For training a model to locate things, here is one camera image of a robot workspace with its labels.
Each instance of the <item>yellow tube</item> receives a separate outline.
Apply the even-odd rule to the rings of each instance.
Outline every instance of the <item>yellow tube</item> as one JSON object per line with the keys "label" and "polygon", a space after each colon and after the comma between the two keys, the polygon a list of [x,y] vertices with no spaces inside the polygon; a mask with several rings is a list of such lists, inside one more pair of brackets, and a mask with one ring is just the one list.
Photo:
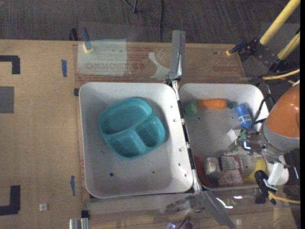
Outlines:
{"label": "yellow tube", "polygon": [[271,24],[269,29],[261,37],[260,43],[266,46],[274,35],[278,32],[281,26],[286,22],[290,15],[295,11],[297,6],[301,3],[301,0],[290,0],[282,12],[278,15],[275,21]]}
{"label": "yellow tube", "polygon": [[277,57],[280,60],[285,60],[294,51],[294,49],[296,49],[297,46],[300,45],[300,41],[301,41],[301,34],[300,33],[301,32],[296,34],[293,37],[293,39],[287,44],[287,46],[279,52]]}

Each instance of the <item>tin can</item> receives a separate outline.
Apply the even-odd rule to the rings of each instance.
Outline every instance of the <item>tin can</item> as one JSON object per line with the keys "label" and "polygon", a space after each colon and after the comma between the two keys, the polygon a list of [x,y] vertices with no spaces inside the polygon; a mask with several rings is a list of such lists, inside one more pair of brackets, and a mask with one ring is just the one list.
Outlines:
{"label": "tin can", "polygon": [[208,157],[203,162],[203,168],[206,178],[210,181],[218,181],[221,177],[218,159],[215,157]]}

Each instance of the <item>blue bottle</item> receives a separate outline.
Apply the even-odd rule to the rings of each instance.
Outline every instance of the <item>blue bottle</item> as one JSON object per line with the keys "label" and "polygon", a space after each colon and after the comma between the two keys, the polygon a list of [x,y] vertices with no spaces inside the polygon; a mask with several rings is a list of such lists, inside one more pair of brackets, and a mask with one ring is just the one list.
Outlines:
{"label": "blue bottle", "polygon": [[252,119],[251,116],[249,115],[247,106],[244,104],[240,104],[235,107],[235,111],[238,114],[238,120],[241,127],[247,129],[252,123]]}

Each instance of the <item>gray square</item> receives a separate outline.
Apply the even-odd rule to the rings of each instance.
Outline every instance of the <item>gray square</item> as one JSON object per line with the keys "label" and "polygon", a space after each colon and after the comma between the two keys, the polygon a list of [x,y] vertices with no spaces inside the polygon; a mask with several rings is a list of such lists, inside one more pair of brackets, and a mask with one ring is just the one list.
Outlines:
{"label": "gray square", "polygon": [[0,86],[0,114],[14,113],[14,87]]}

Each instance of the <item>teal divided dish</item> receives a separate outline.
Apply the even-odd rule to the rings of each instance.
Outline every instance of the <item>teal divided dish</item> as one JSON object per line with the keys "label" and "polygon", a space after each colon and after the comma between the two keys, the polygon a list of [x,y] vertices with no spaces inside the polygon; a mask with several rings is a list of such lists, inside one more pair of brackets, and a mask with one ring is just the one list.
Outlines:
{"label": "teal divided dish", "polygon": [[119,157],[131,160],[154,150],[165,140],[165,128],[143,99],[132,97],[100,113],[98,127],[108,146]]}

